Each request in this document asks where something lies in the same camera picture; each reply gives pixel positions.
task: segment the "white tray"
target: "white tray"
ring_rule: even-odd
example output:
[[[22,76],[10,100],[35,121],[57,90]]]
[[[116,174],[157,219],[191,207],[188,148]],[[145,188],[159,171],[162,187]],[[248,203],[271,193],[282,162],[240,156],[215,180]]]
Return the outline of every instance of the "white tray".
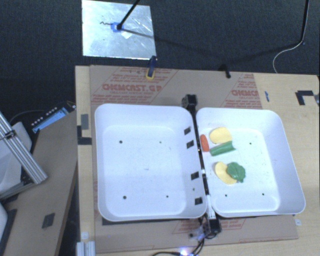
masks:
[[[207,138],[213,129],[227,127],[236,148],[215,157],[202,153],[216,213],[231,218],[303,211],[305,198],[277,114],[203,108],[196,119],[199,135]],[[189,219],[205,213],[197,140],[186,109],[103,104],[95,111],[95,131],[98,208],[105,219]],[[242,165],[244,182],[223,183],[213,169],[219,161]]]
[[[306,202],[280,117],[270,110],[202,108],[199,135],[226,127],[236,150],[212,157],[202,152],[211,204],[223,217],[298,214]],[[209,147],[214,145],[209,139]],[[223,183],[213,166],[237,162],[243,183]]]
[[[104,104],[95,111],[98,208],[110,221],[189,219],[207,201],[193,120],[176,106]],[[187,143],[194,146],[187,148]]]

